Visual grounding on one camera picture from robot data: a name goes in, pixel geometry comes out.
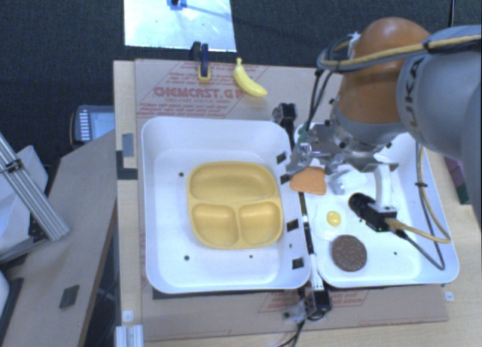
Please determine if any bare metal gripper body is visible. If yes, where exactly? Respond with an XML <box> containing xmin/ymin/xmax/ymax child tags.
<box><xmin>300</xmin><ymin>122</ymin><xmax>386</xmax><ymax>175</ymax></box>

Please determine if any orange toy cheese slice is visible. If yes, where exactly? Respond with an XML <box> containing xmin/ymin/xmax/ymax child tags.
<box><xmin>288</xmin><ymin>166</ymin><xmax>327</xmax><ymax>197</ymax></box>

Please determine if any white fried egg toy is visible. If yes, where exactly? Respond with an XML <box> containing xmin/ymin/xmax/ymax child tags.
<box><xmin>314</xmin><ymin>202</ymin><xmax>348</xmax><ymax>242</ymax></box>

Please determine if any thin black and white rod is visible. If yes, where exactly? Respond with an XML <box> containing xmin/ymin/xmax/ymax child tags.
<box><xmin>297</xmin><ymin>188</ymin><xmax>322</xmax><ymax>291</ymax></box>

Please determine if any brown round biscuit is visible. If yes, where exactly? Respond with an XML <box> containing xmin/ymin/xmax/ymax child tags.
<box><xmin>331</xmin><ymin>234</ymin><xmax>368</xmax><ymax>273</ymax></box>

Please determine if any yellow divided plate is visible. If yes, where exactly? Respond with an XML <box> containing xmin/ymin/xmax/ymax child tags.
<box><xmin>186</xmin><ymin>161</ymin><xmax>285</xmax><ymax>251</ymax></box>

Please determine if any yellow banana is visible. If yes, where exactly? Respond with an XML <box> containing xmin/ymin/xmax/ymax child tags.
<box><xmin>232</xmin><ymin>57</ymin><xmax>269</xmax><ymax>99</ymax></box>

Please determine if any white plastic tray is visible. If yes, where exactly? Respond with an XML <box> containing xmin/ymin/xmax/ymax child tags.
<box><xmin>140</xmin><ymin>116</ymin><xmax>313</xmax><ymax>295</ymax></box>
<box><xmin>294</xmin><ymin>121</ymin><xmax>461</xmax><ymax>290</ymax></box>

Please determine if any brown cardboard board red print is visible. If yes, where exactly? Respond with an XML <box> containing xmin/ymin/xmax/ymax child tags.
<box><xmin>133</xmin><ymin>58</ymin><xmax>451</xmax><ymax>343</ymax></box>

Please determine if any black cylinder on white bracket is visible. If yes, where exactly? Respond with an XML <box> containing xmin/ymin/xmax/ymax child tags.
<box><xmin>347</xmin><ymin>162</ymin><xmax>400</xmax><ymax>233</ymax></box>

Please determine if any black block with thin wires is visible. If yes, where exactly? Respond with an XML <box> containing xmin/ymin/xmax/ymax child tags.
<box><xmin>272</xmin><ymin>102</ymin><xmax>299</xmax><ymax>140</ymax></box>
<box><xmin>283</xmin><ymin>288</ymin><xmax>333</xmax><ymax>323</ymax></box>

